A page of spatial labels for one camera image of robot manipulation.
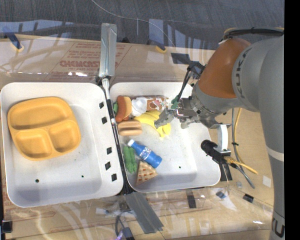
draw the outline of yellow plate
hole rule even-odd
[[[13,105],[7,115],[12,140],[27,159],[40,161],[78,147],[81,133],[69,104],[59,97],[41,97]]]

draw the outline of bottle label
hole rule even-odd
[[[151,152],[152,152],[151,149],[149,149],[148,147],[145,147],[142,150],[142,152],[139,154],[139,156],[142,160],[147,160],[147,158],[149,157]]]

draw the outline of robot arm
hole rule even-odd
[[[229,109],[260,112],[274,186],[270,239],[278,240],[285,239],[284,32],[271,31],[279,37],[253,44],[225,35],[191,96],[181,98],[176,109],[166,109],[154,124],[158,127],[178,118],[183,128],[201,122],[212,129],[218,125],[216,116]],[[247,34],[242,29],[232,32]]]

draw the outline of wire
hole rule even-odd
[[[232,157],[230,156],[225,156],[224,159],[227,161],[227,163],[229,163],[232,167],[236,168],[238,171],[240,171],[243,176],[246,178],[246,180],[248,181],[248,183],[250,184],[250,186],[254,189],[255,185],[253,184],[253,182],[251,181],[251,179],[247,176],[247,174],[245,173],[243,167],[245,167],[246,169],[248,169],[250,172],[254,173],[254,174],[258,174],[258,172],[251,168],[250,166],[246,165],[244,163],[244,161],[242,160],[242,158],[239,155],[237,146],[237,126],[238,126],[238,122],[239,122],[239,118],[242,112],[242,108],[240,107],[238,110],[238,114],[236,116],[235,119],[235,109],[232,109],[232,145],[233,145],[233,150],[234,150],[234,154],[237,160],[234,160]]]
[[[254,173],[254,174],[258,174],[258,172],[257,172],[255,169],[251,168],[250,166],[246,165],[245,163],[242,163],[242,162],[239,162],[239,161],[233,159],[233,158],[230,157],[230,156],[225,156],[225,157],[223,157],[223,158],[224,158],[224,159],[227,161],[227,163],[229,163],[229,164],[236,164],[236,165],[239,165],[239,166],[243,166],[243,167],[247,168],[250,172],[252,172],[252,173]]]
[[[185,89],[185,87],[186,87],[186,85],[187,85],[187,82],[188,82],[189,79],[190,79],[189,72],[190,72],[190,70],[187,69],[186,74],[185,74],[184,79],[183,79],[183,83],[182,83],[181,90],[180,90],[179,94],[177,95],[177,100],[176,100],[177,102],[179,102],[179,100],[180,100],[180,98],[181,98],[181,95],[182,95],[182,93],[184,92],[184,89]]]
[[[120,219],[121,214],[122,214],[122,213],[120,213],[120,214],[115,218],[115,228],[114,228],[114,230],[115,230],[115,234],[116,234],[117,237],[119,236],[119,231],[118,231],[118,224],[119,224],[119,222],[120,222],[120,224],[121,224],[121,226],[122,226],[122,229],[125,228],[125,225],[123,224],[123,222],[122,222],[121,219]]]
[[[239,151],[237,149],[238,143],[237,143],[236,134],[237,134],[237,126],[238,126],[238,122],[239,122],[239,117],[241,115],[241,111],[242,111],[242,108],[240,107],[239,110],[238,110],[238,114],[236,116],[236,119],[235,119],[235,109],[234,108],[232,109],[232,145],[233,145],[233,150],[234,150],[234,154],[235,154],[236,159],[239,162],[245,163],[242,160],[242,158],[240,157]]]
[[[244,170],[242,170],[238,165],[236,165],[235,163],[231,163],[230,164],[233,168],[237,169],[240,173],[242,173],[242,175],[246,178],[246,180],[248,181],[248,183],[250,184],[250,186],[255,189],[255,185],[253,184],[253,182],[251,181],[251,179],[248,177],[248,175],[246,175],[246,173],[244,172]]]
[[[123,231],[121,230],[121,231],[119,232],[119,234],[117,235],[117,238],[116,238],[115,240],[121,240],[123,236],[124,236],[124,233],[123,233]]]
[[[174,42],[169,38],[169,36],[160,28],[158,27],[157,25],[153,24],[152,22],[148,21],[148,20],[145,20],[145,19],[139,19],[139,18],[132,18],[132,17],[124,17],[122,15],[117,15],[111,11],[108,11],[107,9],[103,8],[101,5],[99,5],[95,0],[91,0],[97,7],[99,7],[101,10],[103,10],[104,12],[112,15],[112,16],[115,16],[115,17],[118,17],[118,18],[121,18],[121,19],[126,19],[126,20],[131,20],[131,21],[141,21],[141,22],[145,22],[145,23],[149,23],[150,25],[156,27],[159,31],[161,31],[163,33],[163,35],[171,42],[172,46],[175,47],[175,44]]]
[[[252,27],[252,28],[228,28],[224,31],[221,41],[246,34],[260,34],[266,36],[283,36],[285,29],[283,27]]]

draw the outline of water bottle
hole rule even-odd
[[[136,143],[133,139],[128,142],[128,146],[132,147],[137,155],[153,168],[157,168],[162,161],[161,156],[155,154],[147,146]]]

